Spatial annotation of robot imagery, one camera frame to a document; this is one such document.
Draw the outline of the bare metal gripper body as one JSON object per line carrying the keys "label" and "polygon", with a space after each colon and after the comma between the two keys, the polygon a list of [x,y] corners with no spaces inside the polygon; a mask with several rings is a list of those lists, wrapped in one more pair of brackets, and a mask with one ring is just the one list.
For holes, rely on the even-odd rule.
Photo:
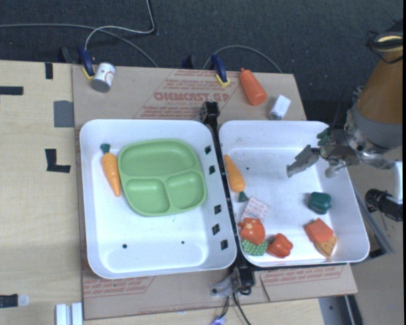
{"label": "bare metal gripper body", "polygon": [[353,166],[364,163],[377,169],[391,169],[398,161],[388,160],[388,148],[370,142],[358,130],[327,128],[319,134],[319,154],[331,166]]}

